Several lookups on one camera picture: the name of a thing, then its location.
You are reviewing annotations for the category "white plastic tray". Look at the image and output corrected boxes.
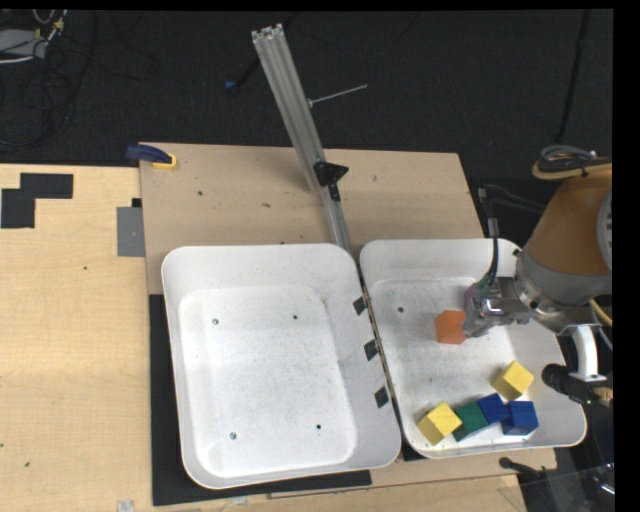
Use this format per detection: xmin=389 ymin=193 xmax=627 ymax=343
xmin=358 ymin=237 xmax=588 ymax=460
xmin=160 ymin=242 xmax=403 ymax=490

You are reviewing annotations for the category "orange cube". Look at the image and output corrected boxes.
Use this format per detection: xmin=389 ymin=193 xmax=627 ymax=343
xmin=433 ymin=309 xmax=470 ymax=346

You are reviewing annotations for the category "brown flat board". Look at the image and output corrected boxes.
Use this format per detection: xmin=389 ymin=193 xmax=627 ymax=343
xmin=138 ymin=142 xmax=571 ymax=501

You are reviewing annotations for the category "black cylinder on white bracket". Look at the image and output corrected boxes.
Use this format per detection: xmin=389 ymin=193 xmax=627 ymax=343
xmin=541 ymin=323 xmax=612 ymax=407

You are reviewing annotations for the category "yellow cube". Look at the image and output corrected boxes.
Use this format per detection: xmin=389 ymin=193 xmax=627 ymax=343
xmin=415 ymin=401 xmax=463 ymax=447
xmin=491 ymin=360 xmax=536 ymax=402

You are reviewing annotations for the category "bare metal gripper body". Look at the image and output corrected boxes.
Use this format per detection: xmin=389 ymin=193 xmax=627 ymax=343
xmin=478 ymin=276 xmax=597 ymax=335

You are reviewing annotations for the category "green cube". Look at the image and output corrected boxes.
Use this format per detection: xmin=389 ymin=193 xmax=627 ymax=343
xmin=451 ymin=402 xmax=491 ymax=443

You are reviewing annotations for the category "blue cube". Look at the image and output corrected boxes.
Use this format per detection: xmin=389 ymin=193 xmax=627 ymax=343
xmin=500 ymin=400 xmax=541 ymax=437
xmin=476 ymin=392 xmax=513 ymax=426

